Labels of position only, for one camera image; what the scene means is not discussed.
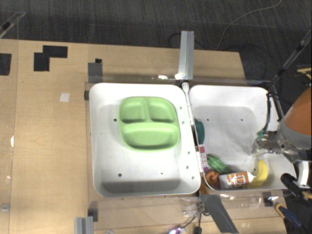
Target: floor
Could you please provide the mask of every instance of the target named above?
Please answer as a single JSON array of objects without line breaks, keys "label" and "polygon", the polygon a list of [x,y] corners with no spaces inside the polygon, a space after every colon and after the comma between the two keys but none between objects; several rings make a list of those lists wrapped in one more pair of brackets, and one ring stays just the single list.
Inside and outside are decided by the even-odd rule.
[{"label": "floor", "polygon": [[[0,0],[0,23],[26,12],[11,39],[52,40],[179,48],[181,30],[195,32],[195,48],[213,50],[225,28],[245,13],[280,0]],[[272,79],[311,29],[312,0],[282,0],[226,31],[219,50],[239,51],[248,79]],[[277,83],[294,102],[310,80],[298,65],[311,66],[311,42]],[[284,103],[286,112],[289,105]]]}]

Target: metal bracket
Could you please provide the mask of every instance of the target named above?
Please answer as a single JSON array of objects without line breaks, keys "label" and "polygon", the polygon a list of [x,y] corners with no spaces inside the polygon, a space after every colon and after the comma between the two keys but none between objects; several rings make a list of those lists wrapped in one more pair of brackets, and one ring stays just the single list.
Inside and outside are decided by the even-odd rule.
[{"label": "metal bracket", "polygon": [[76,217],[75,219],[75,234],[94,234],[93,217],[86,218]]},{"label": "metal bracket", "polygon": [[177,80],[193,79],[194,69],[194,31],[181,32],[180,60]]}]

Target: teal object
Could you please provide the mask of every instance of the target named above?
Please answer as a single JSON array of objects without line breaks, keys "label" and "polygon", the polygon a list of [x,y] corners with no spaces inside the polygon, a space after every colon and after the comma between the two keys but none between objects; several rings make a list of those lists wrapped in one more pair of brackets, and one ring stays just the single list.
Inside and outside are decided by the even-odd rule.
[{"label": "teal object", "polygon": [[171,102],[159,97],[129,97],[119,107],[122,142],[132,150],[171,149],[180,142],[180,127]]},{"label": "teal object", "polygon": [[223,164],[219,158],[213,155],[207,155],[207,162],[213,170],[217,171],[221,175],[231,173],[231,170],[225,164]]},{"label": "teal object", "polygon": [[201,145],[204,143],[204,140],[205,140],[204,124],[203,124],[203,122],[195,119],[195,127],[196,127],[196,132],[197,132],[198,143],[199,143],[199,145]]}]

